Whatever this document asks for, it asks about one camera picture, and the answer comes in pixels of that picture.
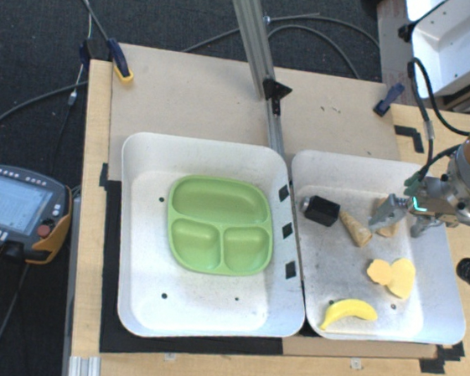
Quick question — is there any yellow flower-shaped biscuit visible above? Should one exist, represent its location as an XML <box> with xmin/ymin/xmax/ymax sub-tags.
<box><xmin>364</xmin><ymin>257</ymin><xmax>396</xmax><ymax>288</ymax></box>

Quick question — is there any pale cardboard board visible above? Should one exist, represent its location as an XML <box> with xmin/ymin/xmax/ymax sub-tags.
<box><xmin>82</xmin><ymin>41</ymin><xmax>470</xmax><ymax>373</ymax></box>

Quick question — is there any tan ice cream cone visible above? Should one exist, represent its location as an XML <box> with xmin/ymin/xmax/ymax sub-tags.
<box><xmin>335</xmin><ymin>209</ymin><xmax>376</xmax><ymax>250</ymax></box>

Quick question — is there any yellow heart-shaped biscuit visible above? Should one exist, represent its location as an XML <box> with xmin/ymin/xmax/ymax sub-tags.
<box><xmin>381</xmin><ymin>255</ymin><xmax>419</xmax><ymax>302</ymax></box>

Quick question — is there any white plastic tray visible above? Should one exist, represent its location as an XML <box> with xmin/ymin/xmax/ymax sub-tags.
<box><xmin>271</xmin><ymin>147</ymin><xmax>470</xmax><ymax>356</ymax></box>
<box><xmin>101</xmin><ymin>128</ymin><xmax>325</xmax><ymax>356</ymax></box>

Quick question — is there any black can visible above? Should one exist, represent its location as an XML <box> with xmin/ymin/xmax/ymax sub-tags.
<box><xmin>297</xmin><ymin>193</ymin><xmax>343</xmax><ymax>229</ymax></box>

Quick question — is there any tan bread piece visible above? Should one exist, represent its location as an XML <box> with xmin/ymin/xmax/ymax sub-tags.
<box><xmin>369</xmin><ymin>195</ymin><xmax>404</xmax><ymax>240</ymax></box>

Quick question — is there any yellow banana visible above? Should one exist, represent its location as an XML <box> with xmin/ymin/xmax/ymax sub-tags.
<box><xmin>318</xmin><ymin>294</ymin><xmax>380</xmax><ymax>338</ymax></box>

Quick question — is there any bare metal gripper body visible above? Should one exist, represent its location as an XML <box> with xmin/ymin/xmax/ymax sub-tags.
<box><xmin>407</xmin><ymin>173</ymin><xmax>470</xmax><ymax>231</ymax></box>

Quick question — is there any green divided plate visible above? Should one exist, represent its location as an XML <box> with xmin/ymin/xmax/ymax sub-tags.
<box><xmin>160</xmin><ymin>171</ymin><xmax>281</xmax><ymax>282</ymax></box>

